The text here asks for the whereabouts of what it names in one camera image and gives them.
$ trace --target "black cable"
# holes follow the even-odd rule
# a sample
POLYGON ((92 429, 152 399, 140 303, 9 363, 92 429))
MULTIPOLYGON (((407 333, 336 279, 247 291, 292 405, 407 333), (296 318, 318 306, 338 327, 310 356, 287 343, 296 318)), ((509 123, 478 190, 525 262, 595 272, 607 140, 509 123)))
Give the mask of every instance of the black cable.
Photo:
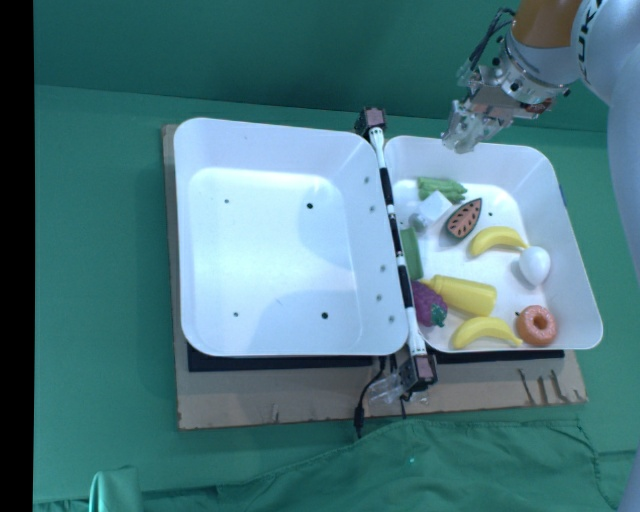
POLYGON ((513 17, 515 16, 516 13, 512 9, 508 9, 505 7, 501 7, 500 9, 498 9, 498 12, 496 12, 495 16, 491 20, 491 23, 489 24, 489 27, 487 28, 487 32, 485 33, 484 37, 480 40, 478 45, 474 48, 473 52, 471 52, 471 55, 469 56, 469 62, 470 62, 469 69, 471 69, 472 71, 475 70, 476 66, 478 65, 478 62, 480 61, 480 57, 482 56, 482 53, 484 52, 484 49, 486 48, 487 43, 489 42, 489 39, 491 39, 491 37, 493 37, 493 35, 496 32, 498 32, 498 30, 506 27, 513 21, 513 20, 505 21, 500 25, 498 25, 498 22, 500 21, 500 18, 502 17, 503 14, 509 14, 513 17))
POLYGON ((405 399, 400 397, 400 408, 402 409, 402 419, 406 420, 407 419, 407 411, 404 408, 404 402, 405 402, 405 399))
POLYGON ((360 400, 358 401, 358 405, 356 406, 353 414, 353 426, 356 429, 356 434, 358 435, 358 439, 362 437, 362 427, 364 426, 364 406, 363 406, 364 395, 366 394, 371 384, 377 381, 384 373, 384 368, 387 362, 387 356, 380 356, 379 361, 380 361, 380 370, 375 375, 375 377, 373 377, 373 379, 371 379, 367 383, 367 385, 362 390, 362 393, 360 393, 360 400))
POLYGON ((389 371, 393 373, 398 369, 398 358, 395 354, 389 356, 389 371))

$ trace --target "green vegetable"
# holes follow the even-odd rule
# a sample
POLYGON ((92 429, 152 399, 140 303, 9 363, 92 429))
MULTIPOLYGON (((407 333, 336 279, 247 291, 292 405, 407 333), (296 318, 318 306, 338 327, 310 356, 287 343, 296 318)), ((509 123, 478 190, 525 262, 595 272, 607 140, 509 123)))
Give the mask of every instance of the green vegetable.
POLYGON ((439 190, 453 204, 464 201, 464 194, 467 193, 467 189, 455 180, 423 176, 418 178, 418 195, 421 201, 436 190, 439 190))
POLYGON ((418 247, 418 238, 413 228, 400 230, 400 240, 402 240, 402 250, 404 251, 404 260, 407 263, 409 271, 409 279, 417 281, 424 277, 422 268, 422 260, 420 259, 420 247, 418 247))

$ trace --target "green table surface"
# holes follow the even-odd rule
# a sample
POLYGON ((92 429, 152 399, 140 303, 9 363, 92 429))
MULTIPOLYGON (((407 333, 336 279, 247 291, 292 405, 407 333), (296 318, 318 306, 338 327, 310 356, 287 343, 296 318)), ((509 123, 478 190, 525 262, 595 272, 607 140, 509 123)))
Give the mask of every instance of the green table surface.
MULTIPOLYGON (((350 131, 329 112, 35 88, 34 503, 88 495, 124 465, 143 490, 242 480, 353 442, 351 422, 178 432, 160 129, 198 116, 350 131)), ((389 117, 387 136, 438 137, 446 121, 389 117)), ((615 460, 640 435, 640 293, 611 189, 606 134, 514 126, 494 139, 553 164, 604 323, 578 353, 585 405, 435 415, 578 418, 615 460)), ((374 430, 397 418, 368 422, 374 430)))

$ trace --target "open lid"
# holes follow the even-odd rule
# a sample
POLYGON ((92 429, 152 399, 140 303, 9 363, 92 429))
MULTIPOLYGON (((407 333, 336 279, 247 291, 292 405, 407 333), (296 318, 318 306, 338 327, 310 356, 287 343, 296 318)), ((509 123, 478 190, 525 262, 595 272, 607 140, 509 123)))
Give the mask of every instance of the open lid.
POLYGON ((386 355, 408 334, 373 148, 196 118, 174 136, 180 317, 214 356, 386 355))

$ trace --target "white tray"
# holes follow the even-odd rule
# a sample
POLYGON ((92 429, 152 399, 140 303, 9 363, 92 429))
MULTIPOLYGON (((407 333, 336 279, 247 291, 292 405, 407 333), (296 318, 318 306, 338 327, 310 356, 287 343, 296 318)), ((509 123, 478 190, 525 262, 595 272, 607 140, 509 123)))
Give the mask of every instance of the white tray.
POLYGON ((408 323, 375 154, 347 132, 174 136, 185 337, 215 356, 383 355, 408 323))
POLYGON ((504 319, 514 332, 516 312, 532 304, 547 307, 558 325, 558 336, 547 347, 525 343, 516 349, 483 338, 466 350, 455 350, 451 335, 468 316, 449 308, 443 328, 422 327, 433 348, 443 352, 574 350, 590 349, 600 342, 602 319, 555 172, 542 153, 523 146, 480 144, 473 152, 460 155, 443 147, 440 140, 402 136, 387 143, 385 156, 401 227, 408 226, 408 215, 419 202, 419 176, 454 179, 467 188, 465 200, 480 197, 483 201, 478 224, 463 240, 455 241, 444 231, 448 214, 419 236, 425 278, 442 274, 495 286, 498 295, 491 316, 504 319), (477 257, 469 255, 467 246, 474 233, 497 225, 515 228, 529 245, 549 252, 551 270, 541 285, 531 286, 524 279, 518 251, 497 247, 477 257))

